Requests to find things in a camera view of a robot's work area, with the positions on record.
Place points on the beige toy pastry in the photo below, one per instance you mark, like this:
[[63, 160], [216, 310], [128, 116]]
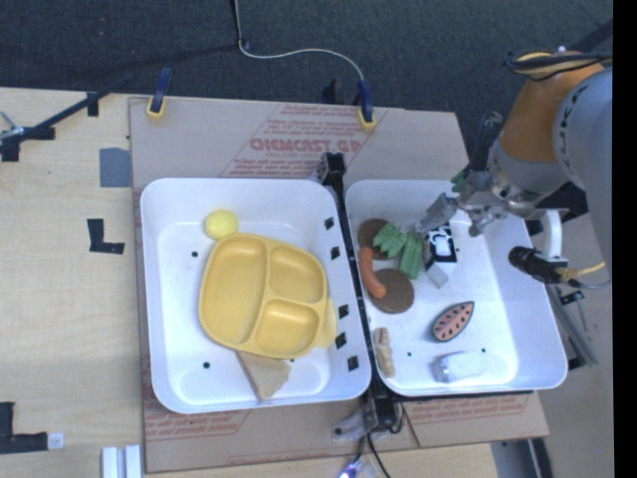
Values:
[[384, 354]]

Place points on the yellow divided plate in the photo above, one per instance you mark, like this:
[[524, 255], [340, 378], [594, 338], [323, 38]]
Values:
[[234, 287]]

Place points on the green leafy vegetable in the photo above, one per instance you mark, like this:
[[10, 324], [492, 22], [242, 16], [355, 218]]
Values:
[[389, 239], [411, 257]]

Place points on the watermelon slice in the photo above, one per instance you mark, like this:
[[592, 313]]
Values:
[[453, 322]]

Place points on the black and white carton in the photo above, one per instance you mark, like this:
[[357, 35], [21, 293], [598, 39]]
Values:
[[440, 254]]

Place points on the black cylinder on white bracket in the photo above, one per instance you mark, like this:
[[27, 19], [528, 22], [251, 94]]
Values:
[[535, 263]]

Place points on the thin black rod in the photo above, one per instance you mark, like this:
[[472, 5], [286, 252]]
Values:
[[354, 267]]

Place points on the orange sausage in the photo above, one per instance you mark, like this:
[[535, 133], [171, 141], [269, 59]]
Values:
[[372, 274]]

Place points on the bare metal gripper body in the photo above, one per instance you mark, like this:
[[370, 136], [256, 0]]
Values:
[[490, 198]]

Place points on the tan bread slice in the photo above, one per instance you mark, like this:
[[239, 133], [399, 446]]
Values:
[[269, 376]]

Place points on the yellow ball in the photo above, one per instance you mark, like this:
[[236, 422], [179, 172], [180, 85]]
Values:
[[221, 224]]

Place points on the white plastic tray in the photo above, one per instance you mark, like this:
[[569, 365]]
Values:
[[502, 297], [174, 316]]

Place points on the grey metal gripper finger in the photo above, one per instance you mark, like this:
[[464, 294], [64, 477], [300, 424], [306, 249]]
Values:
[[435, 214], [482, 224]]

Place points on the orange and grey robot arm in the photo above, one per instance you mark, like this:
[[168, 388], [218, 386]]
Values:
[[572, 132]]

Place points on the brown round biscuit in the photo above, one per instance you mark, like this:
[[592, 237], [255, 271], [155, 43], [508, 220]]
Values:
[[367, 232], [395, 294]]

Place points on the brown cardboard board red print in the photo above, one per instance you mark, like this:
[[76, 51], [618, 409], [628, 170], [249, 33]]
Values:
[[209, 142]]

